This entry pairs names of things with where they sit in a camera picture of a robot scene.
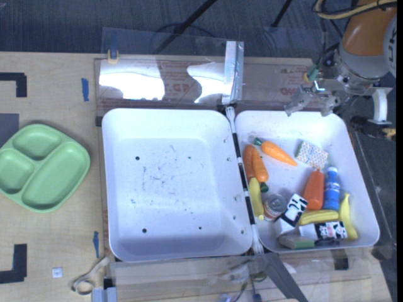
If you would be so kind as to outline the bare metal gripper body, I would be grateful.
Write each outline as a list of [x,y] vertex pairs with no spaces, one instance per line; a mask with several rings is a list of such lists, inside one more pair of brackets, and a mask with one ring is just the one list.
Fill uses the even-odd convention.
[[322,72],[314,70],[306,72],[303,79],[309,87],[302,88],[302,94],[311,98],[317,97],[321,101],[345,96],[365,96],[375,81],[368,81],[356,76],[338,74],[336,77],[325,78]]

